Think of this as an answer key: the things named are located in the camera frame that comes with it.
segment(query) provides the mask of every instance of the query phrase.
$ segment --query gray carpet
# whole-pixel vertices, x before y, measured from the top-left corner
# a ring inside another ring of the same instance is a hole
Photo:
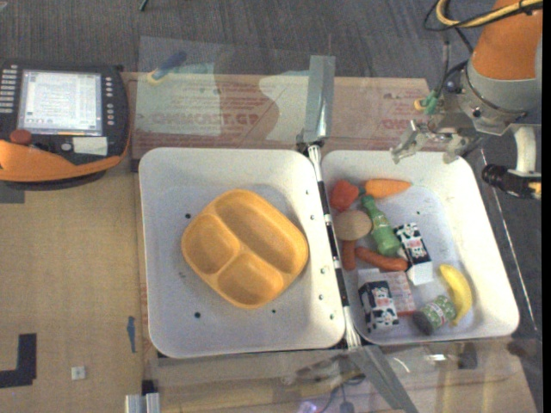
[[[142,0],[2,1],[8,6],[0,11],[0,57],[103,62],[136,71],[140,37],[150,36],[330,54],[337,75],[345,77],[421,77],[433,86],[442,70],[443,37],[422,27],[435,0],[150,0],[145,12],[138,11]],[[450,9],[462,18],[490,9],[493,1],[459,0]],[[466,32],[472,42],[479,34]],[[458,37],[447,39],[452,64],[466,59]],[[495,163],[508,157],[495,140],[487,151]],[[17,200],[4,190],[0,201]],[[531,304],[521,308],[519,332],[541,342],[541,204],[498,197],[511,229],[498,236],[511,237],[516,247],[511,253],[505,242],[501,246],[511,282],[528,287]],[[527,374],[540,403],[541,374],[533,367]]]

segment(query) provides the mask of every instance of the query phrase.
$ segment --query small can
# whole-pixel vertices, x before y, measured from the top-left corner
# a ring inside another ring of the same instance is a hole
[[[457,316],[454,303],[445,295],[439,295],[428,305],[413,313],[413,322],[426,335],[444,326]]]

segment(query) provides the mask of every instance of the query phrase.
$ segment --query white tray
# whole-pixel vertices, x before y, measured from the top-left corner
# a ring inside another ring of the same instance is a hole
[[[493,236],[474,173],[459,159],[443,163],[442,153],[421,152],[396,165],[388,151],[334,151],[322,162],[328,192],[338,179],[360,185],[369,178],[392,178],[411,182],[402,194],[378,200],[377,205],[394,225],[416,222],[432,257],[435,280],[412,285],[420,307],[446,288],[438,277],[441,263],[450,263],[466,273],[474,290],[474,307],[456,327],[444,326],[432,336],[420,333],[411,317],[385,331],[367,332],[358,288],[358,269],[345,272],[345,282],[356,330],[368,341],[381,345],[451,341],[508,336],[518,326],[519,313],[505,266]],[[358,242],[368,245],[366,240]]]
[[[156,149],[139,164],[152,342],[173,358],[329,348],[344,315],[318,184],[296,151]],[[310,258],[291,286],[256,310],[237,308],[186,264],[180,239],[219,194],[255,191],[305,233]]]

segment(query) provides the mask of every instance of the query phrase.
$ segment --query black tape mark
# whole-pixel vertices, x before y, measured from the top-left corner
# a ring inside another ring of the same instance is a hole
[[[321,199],[321,206],[324,210],[324,215],[330,214],[329,201],[327,200],[327,193],[325,191],[325,184],[323,181],[318,182],[319,198]]]
[[[333,226],[330,223],[326,223],[325,227],[327,229],[327,236],[329,237],[329,245],[331,246],[331,255],[334,260],[338,259],[338,250],[337,242],[335,242],[335,232],[333,231]]]
[[[0,389],[32,385],[36,379],[36,334],[19,335],[15,370],[0,370]]]
[[[130,340],[130,349],[132,350],[132,353],[136,353],[136,325],[134,324],[134,320],[136,318],[134,317],[128,317],[128,323],[127,323],[127,333],[128,333],[128,339]]]
[[[348,294],[346,293],[346,283],[344,282],[343,270],[341,268],[335,269],[335,274],[337,275],[338,290],[341,293],[341,303],[343,304],[343,307],[350,306]]]

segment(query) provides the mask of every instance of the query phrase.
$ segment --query toy food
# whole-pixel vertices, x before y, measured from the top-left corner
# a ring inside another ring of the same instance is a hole
[[[449,296],[457,311],[455,318],[451,320],[451,325],[456,326],[473,306],[473,292],[467,278],[459,269],[443,264],[440,265],[440,272],[448,283]]]
[[[382,199],[406,191],[411,185],[410,182],[394,179],[370,179],[365,182],[364,189],[365,194],[369,194],[375,199]]]
[[[387,257],[395,256],[402,243],[394,234],[393,228],[388,222],[387,216],[383,211],[377,208],[372,196],[363,196],[362,206],[366,208],[368,215],[373,222],[373,230],[371,231],[371,234],[377,242],[377,250],[379,251],[379,254]]]
[[[331,191],[329,205],[340,212],[346,211],[354,200],[363,193],[363,188],[360,189],[356,185],[352,185],[350,182],[341,179],[335,183]]]
[[[373,226],[371,219],[362,211],[347,210],[337,215],[333,224],[337,238],[342,241],[343,268],[351,271],[356,267],[356,240],[369,234]]]
[[[393,295],[386,280],[368,281],[358,289],[358,293],[369,333],[399,324]]]
[[[432,335],[437,329],[453,320],[457,315],[454,303],[445,295],[438,295],[419,311],[413,312],[413,323],[425,335]]]
[[[237,307],[275,299],[306,265],[302,232],[259,194],[233,189],[218,196],[182,235],[187,264]]]
[[[385,257],[362,246],[356,247],[355,253],[360,260],[385,271],[405,271],[407,269],[407,260],[401,257]]]
[[[416,223],[394,228],[408,260],[407,277],[415,286],[434,280],[432,260]]]

